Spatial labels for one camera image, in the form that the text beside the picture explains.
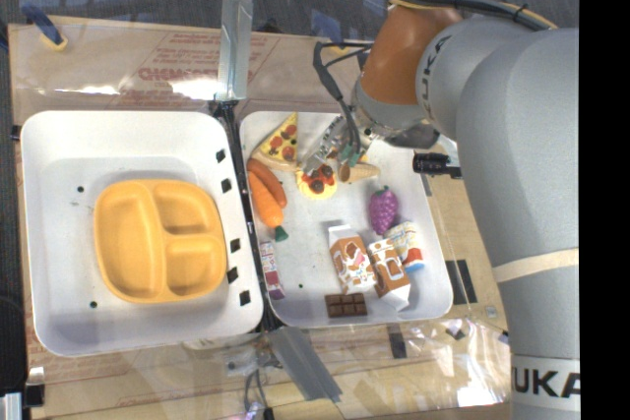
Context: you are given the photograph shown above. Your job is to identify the white plastic tray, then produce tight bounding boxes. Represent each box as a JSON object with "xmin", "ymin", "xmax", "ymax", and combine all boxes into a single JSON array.
[
  {"xmin": 238, "ymin": 110, "xmax": 455, "ymax": 330},
  {"xmin": 19, "ymin": 109, "xmax": 265, "ymax": 357}
]

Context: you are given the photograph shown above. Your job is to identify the yellow pizza slice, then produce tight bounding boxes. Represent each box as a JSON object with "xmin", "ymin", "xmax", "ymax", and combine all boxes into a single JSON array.
[{"xmin": 251, "ymin": 111, "xmax": 301, "ymax": 173}]

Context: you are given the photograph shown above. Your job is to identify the orange carrot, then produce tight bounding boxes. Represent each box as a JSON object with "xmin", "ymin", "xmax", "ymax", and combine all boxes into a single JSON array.
[{"xmin": 247, "ymin": 170, "xmax": 290, "ymax": 243}]

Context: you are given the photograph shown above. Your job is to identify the round yellow mini pizza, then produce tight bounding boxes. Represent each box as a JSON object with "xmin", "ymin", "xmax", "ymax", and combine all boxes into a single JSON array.
[{"xmin": 295, "ymin": 163, "xmax": 340, "ymax": 202}]

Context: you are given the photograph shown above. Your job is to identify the white red and blue carton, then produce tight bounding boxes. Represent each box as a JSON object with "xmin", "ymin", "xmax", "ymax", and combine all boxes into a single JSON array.
[{"xmin": 385, "ymin": 220, "xmax": 426, "ymax": 274}]

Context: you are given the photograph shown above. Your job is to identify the brown and white carton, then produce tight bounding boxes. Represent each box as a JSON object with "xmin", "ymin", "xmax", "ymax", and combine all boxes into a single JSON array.
[
  {"xmin": 367, "ymin": 237, "xmax": 412, "ymax": 313},
  {"xmin": 327, "ymin": 222, "xmax": 379, "ymax": 296}
]

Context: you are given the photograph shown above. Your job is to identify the orange sausage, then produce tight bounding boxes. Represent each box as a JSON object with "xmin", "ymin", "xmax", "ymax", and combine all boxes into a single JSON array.
[{"xmin": 245, "ymin": 157, "xmax": 288, "ymax": 210}]

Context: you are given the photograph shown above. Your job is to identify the orange divided plate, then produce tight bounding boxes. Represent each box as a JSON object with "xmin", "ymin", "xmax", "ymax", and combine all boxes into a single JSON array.
[{"xmin": 93, "ymin": 178, "xmax": 229, "ymax": 305}]

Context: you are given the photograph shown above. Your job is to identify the brown cardboard board red print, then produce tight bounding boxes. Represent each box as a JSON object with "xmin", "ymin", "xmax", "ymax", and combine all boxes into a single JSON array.
[{"xmin": 7, "ymin": 14, "xmax": 514, "ymax": 420}]

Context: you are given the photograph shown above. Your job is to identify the black cylinder on white bracket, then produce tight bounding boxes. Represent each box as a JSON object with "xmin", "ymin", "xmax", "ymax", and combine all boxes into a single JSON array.
[{"xmin": 411, "ymin": 133, "xmax": 464, "ymax": 180}]

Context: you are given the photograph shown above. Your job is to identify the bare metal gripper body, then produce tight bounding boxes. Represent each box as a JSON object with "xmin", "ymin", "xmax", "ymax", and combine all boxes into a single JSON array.
[{"xmin": 313, "ymin": 114, "xmax": 381, "ymax": 162}]

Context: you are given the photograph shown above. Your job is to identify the brown chocolate bar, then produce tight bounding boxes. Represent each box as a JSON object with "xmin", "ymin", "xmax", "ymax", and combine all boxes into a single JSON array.
[{"xmin": 324, "ymin": 292, "xmax": 369, "ymax": 319}]

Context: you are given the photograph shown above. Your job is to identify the purple grapes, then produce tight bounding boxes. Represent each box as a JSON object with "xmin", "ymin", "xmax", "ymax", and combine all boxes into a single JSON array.
[{"xmin": 368, "ymin": 185, "xmax": 401, "ymax": 237}]

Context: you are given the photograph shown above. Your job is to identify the black block with thin wires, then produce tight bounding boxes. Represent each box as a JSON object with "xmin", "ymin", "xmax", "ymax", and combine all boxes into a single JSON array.
[{"xmin": 209, "ymin": 97, "xmax": 247, "ymax": 116}]

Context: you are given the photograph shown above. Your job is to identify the tan ice cream cone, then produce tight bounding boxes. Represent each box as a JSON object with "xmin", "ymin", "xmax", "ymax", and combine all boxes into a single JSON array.
[{"xmin": 337, "ymin": 160, "xmax": 382, "ymax": 185}]

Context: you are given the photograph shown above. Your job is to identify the white and purple carton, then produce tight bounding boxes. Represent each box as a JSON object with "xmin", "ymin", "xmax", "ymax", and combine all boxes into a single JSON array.
[{"xmin": 258, "ymin": 240, "xmax": 287, "ymax": 302}]

